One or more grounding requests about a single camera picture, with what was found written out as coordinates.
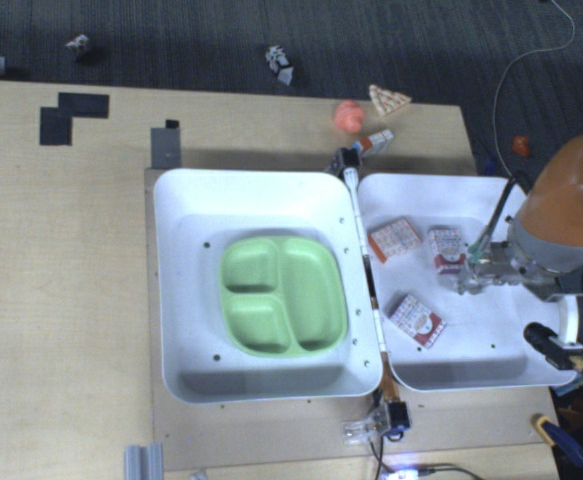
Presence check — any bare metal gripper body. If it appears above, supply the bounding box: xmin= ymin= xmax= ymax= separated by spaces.
xmin=475 ymin=240 xmax=558 ymax=300

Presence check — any white plastic tray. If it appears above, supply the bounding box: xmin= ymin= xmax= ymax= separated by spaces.
xmin=152 ymin=167 xmax=385 ymax=406
xmin=358 ymin=172 xmax=581 ymax=394

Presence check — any thin black and white rod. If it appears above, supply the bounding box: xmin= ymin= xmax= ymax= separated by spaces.
xmin=341 ymin=165 xmax=401 ymax=403

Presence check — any small red and white carton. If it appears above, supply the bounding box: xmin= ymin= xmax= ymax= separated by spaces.
xmin=352 ymin=128 xmax=395 ymax=159

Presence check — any green divided plate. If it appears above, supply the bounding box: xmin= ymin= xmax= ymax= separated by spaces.
xmin=218 ymin=235 xmax=349 ymax=359

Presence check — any toy pizza slice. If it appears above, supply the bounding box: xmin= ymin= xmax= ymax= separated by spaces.
xmin=368 ymin=84 xmax=413 ymax=118

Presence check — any pink toy shrimp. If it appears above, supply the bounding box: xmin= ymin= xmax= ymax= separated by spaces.
xmin=333 ymin=99 xmax=367 ymax=135

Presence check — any black and white carton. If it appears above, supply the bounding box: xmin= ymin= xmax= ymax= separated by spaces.
xmin=264 ymin=44 xmax=295 ymax=87

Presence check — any small brown and white packet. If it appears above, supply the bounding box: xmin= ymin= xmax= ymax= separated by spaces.
xmin=65 ymin=33 xmax=91 ymax=55

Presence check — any black cylinder on white bracket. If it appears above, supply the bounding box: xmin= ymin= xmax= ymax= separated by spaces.
xmin=522 ymin=292 xmax=583 ymax=372

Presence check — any black block with wires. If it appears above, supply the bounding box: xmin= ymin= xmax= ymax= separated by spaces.
xmin=337 ymin=147 xmax=363 ymax=170
xmin=387 ymin=401 xmax=413 ymax=433

